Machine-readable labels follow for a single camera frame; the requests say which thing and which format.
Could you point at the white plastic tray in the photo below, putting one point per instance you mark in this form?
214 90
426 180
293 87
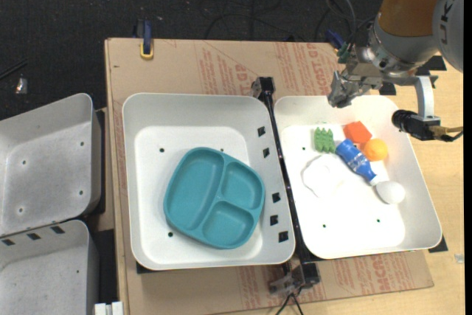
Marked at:
155 177
354 225

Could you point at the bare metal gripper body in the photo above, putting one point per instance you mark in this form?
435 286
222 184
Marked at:
363 70

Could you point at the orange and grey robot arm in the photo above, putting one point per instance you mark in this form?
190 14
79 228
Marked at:
413 3

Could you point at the brown cardboard board red print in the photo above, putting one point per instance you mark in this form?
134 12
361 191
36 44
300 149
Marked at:
206 62

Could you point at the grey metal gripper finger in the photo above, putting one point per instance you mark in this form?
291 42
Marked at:
352 93
336 92

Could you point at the orange cube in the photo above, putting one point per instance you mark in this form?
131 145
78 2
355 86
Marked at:
357 132

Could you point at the blue bottle with white cap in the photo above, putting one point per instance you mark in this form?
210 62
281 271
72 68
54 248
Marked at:
354 158

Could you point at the teal divided plate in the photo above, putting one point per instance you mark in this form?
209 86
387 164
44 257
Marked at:
206 188

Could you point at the thin black rod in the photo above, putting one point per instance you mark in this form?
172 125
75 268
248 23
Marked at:
285 173

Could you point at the green ridged block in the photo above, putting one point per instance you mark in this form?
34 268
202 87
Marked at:
324 140

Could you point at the black cylinder on white bracket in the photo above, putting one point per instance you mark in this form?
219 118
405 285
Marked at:
424 99

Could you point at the white flat fried egg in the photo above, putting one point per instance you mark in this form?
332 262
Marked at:
321 177

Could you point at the orange ball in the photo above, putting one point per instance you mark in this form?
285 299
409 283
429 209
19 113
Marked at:
377 150

